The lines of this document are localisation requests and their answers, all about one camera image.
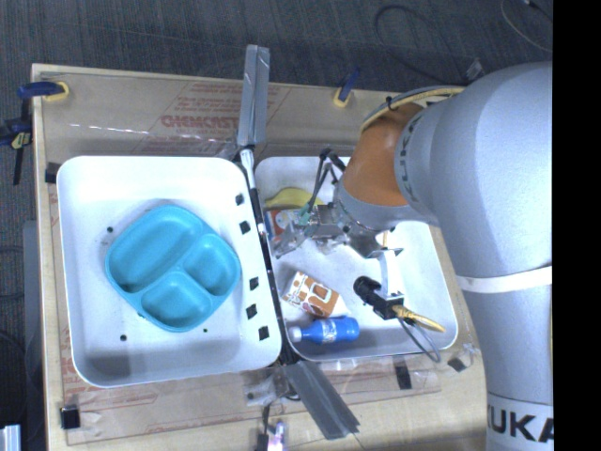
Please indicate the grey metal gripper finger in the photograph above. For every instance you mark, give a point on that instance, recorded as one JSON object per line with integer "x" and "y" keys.
{"x": 297, "y": 223}
{"x": 284, "y": 246}

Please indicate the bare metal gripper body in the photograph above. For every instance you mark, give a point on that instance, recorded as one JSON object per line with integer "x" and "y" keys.
{"x": 328, "y": 226}

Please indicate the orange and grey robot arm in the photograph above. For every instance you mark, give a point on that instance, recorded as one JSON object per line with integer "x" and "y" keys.
{"x": 474, "y": 195}

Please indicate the white packet with orange print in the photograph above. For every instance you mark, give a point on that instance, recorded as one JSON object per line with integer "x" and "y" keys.
{"x": 277, "y": 221}

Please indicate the yellow banana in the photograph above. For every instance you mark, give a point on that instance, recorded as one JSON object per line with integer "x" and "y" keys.
{"x": 288, "y": 197}

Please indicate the orange and white carton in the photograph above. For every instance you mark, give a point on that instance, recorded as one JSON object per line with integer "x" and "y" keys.
{"x": 314, "y": 294}

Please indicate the blue bottle with white cap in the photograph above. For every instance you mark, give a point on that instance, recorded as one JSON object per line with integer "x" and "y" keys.
{"x": 331, "y": 331}

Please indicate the blue divided plate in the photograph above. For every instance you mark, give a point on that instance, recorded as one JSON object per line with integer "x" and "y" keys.
{"x": 169, "y": 270}

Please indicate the white plastic tray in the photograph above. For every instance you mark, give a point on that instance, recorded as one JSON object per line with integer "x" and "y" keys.
{"x": 150, "y": 364}
{"x": 422, "y": 299}

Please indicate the brown cardboard board, red print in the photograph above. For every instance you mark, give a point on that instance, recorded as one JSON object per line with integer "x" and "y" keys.
{"x": 141, "y": 111}

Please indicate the black cylinder on white bracket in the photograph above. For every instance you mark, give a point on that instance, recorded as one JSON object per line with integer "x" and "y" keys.
{"x": 375, "y": 296}

